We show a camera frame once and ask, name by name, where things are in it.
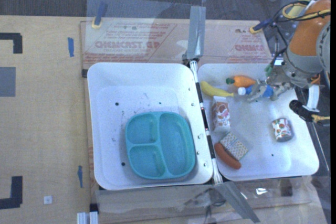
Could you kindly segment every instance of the clear plastic sheet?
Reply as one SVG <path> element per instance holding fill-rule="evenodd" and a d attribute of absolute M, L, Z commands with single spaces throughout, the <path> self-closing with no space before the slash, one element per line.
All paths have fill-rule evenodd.
<path fill-rule="evenodd" d="M 236 186 L 260 223 L 324 224 L 327 221 L 314 187 L 320 184 L 317 182 L 308 176 L 236 182 Z M 96 197 L 100 223 L 106 224 L 253 223 L 250 219 L 243 219 L 232 208 L 223 192 L 223 184 L 206 184 L 123 193 L 99 190 Z"/>
<path fill-rule="evenodd" d="M 260 16 L 239 19 L 241 10 L 230 14 L 224 11 L 225 19 L 215 17 L 211 1 L 199 4 L 206 7 L 204 53 L 199 65 L 268 63 L 272 55 L 265 35 L 249 32 Z M 96 26 L 93 22 L 101 5 L 105 5 L 105 13 Z M 190 9 L 189 4 L 144 0 L 88 0 L 87 21 L 81 24 L 83 68 L 96 62 L 182 63 Z"/>
<path fill-rule="evenodd" d="M 269 63 L 274 56 L 276 31 L 266 28 L 252 36 L 248 30 L 291 1 L 202 0 L 199 5 L 206 7 L 206 27 L 199 65 Z M 93 22 L 102 3 L 106 10 L 101 25 L 95 28 Z M 87 20 L 81 23 L 83 69 L 97 62 L 182 63 L 190 8 L 189 4 L 144 0 L 88 0 Z M 289 41 L 296 24 L 279 27 Z M 279 40 L 278 49 L 284 45 Z M 93 174 L 90 121 L 88 131 L 92 203 L 98 204 L 99 223 L 253 223 L 223 196 L 223 184 L 123 191 L 100 188 Z M 235 185 L 261 223 L 327 223 L 325 216 L 331 210 L 329 175 L 250 180 Z"/>

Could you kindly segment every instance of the wooden table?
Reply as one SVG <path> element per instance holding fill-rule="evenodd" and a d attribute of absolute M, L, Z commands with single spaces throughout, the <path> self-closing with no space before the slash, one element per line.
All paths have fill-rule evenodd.
<path fill-rule="evenodd" d="M 22 54 L 13 53 L 11 40 L 0 40 L 0 67 L 15 68 L 16 76 L 15 96 L 0 95 L 0 200 L 11 196 L 12 177 L 23 180 L 22 203 L 0 210 L 0 223 L 76 223 L 78 212 L 89 212 L 85 79 L 81 76 L 80 22 L 84 20 L 0 17 L 0 33 L 23 37 Z M 73 57 L 68 38 L 73 39 Z M 77 174 L 79 166 L 83 187 Z M 323 223 L 316 190 L 309 177 L 304 180 L 309 203 L 256 209 L 261 221 L 298 223 L 301 218 L 302 222 Z M 52 196 L 52 203 L 45 205 L 44 197 L 48 196 Z M 100 223 L 111 223 L 113 215 L 102 212 L 99 218 Z M 168 219 L 161 222 L 171 223 Z"/>

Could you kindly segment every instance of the blue tape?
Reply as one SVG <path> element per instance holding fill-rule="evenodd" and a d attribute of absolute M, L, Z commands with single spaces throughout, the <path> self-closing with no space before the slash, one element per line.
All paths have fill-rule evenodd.
<path fill-rule="evenodd" d="M 68 48 L 69 48 L 69 54 L 70 54 L 70 57 L 74 57 L 74 51 L 75 51 L 75 46 L 73 45 L 74 43 L 74 39 L 71 38 L 71 37 L 68 37 Z"/>
<path fill-rule="evenodd" d="M 108 6 L 105 2 L 103 2 L 103 1 L 100 2 L 99 9 L 98 9 L 98 12 L 97 12 L 97 15 L 96 15 L 96 19 L 94 21 L 95 25 L 100 24 L 101 18 L 104 17 L 105 14 L 106 14 L 107 7 Z"/>
<path fill-rule="evenodd" d="M 83 187 L 83 170 L 82 170 L 81 165 L 78 166 L 77 175 L 78 175 L 80 187 L 82 188 Z"/>

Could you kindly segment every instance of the toy banana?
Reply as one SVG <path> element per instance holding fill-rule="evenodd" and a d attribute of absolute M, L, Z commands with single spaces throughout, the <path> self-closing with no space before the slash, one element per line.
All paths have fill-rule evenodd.
<path fill-rule="evenodd" d="M 221 96 L 221 97 L 228 97 L 228 96 L 234 96 L 233 93 L 229 93 L 227 91 L 224 91 L 222 89 L 216 88 L 211 86 L 209 83 L 207 83 L 206 81 L 201 81 L 200 82 L 201 85 L 201 90 L 204 94 L 208 95 L 208 96 Z"/>

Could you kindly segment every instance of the gray square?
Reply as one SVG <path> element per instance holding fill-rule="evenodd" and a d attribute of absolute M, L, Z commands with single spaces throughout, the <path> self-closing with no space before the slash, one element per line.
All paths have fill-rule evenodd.
<path fill-rule="evenodd" d="M 0 97 L 15 96 L 15 67 L 0 67 Z"/>

